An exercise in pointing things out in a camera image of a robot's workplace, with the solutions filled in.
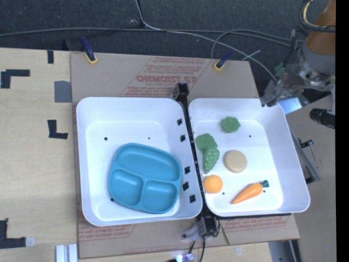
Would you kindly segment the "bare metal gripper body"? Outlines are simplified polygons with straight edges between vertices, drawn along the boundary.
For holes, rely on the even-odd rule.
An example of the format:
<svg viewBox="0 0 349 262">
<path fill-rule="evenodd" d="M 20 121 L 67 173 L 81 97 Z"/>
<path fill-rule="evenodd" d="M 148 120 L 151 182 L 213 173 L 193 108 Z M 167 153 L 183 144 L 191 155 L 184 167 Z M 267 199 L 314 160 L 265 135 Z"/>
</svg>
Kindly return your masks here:
<svg viewBox="0 0 349 262">
<path fill-rule="evenodd" d="M 309 62 L 297 61 L 292 64 L 281 63 L 275 68 L 276 97 L 294 97 L 305 89 L 320 92 L 331 91 L 335 84 L 334 74 L 324 74 L 313 68 Z"/>
</svg>

